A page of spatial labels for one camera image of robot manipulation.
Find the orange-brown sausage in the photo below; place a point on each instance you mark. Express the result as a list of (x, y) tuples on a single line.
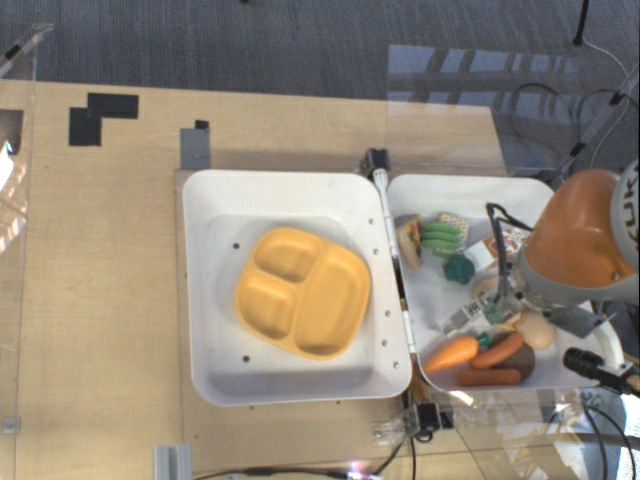
[(500, 350), (489, 377)]

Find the dark brown round bread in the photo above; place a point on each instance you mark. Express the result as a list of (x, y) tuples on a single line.
[(522, 363)]

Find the green pea pods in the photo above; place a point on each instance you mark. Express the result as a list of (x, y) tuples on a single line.
[(440, 238)]

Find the green broccoli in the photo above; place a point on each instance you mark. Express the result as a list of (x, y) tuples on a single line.
[(460, 269)]

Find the orange carrot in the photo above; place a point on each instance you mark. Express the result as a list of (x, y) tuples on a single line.
[(452, 354)]

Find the white plastic tray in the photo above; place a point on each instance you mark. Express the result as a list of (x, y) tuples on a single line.
[(440, 298), (220, 318)]

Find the beige round bun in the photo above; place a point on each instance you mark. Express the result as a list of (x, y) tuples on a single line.
[(537, 329)]

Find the black cylinder on white bracket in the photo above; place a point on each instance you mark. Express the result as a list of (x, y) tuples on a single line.
[(592, 365)]

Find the white carton with red print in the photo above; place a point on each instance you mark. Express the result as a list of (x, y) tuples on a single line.
[(482, 253)]

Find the thin black and white rod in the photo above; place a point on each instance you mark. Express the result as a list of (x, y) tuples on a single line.
[(387, 218)]

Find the patterned small packet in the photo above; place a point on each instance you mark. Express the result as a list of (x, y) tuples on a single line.
[(460, 222)]

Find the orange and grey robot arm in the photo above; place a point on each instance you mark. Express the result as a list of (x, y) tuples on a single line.
[(575, 238)]

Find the toy pizza slice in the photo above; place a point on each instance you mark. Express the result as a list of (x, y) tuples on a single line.
[(409, 243)]

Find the tan round biscuit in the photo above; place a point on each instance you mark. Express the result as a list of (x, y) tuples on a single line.
[(484, 284)]

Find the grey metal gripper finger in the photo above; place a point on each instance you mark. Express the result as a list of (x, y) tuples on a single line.
[(462, 317), (484, 295)]

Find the orange divided plate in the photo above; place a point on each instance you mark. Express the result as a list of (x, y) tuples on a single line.
[(305, 293)]

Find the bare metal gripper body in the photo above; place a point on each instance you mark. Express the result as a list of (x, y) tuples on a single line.
[(530, 304)]

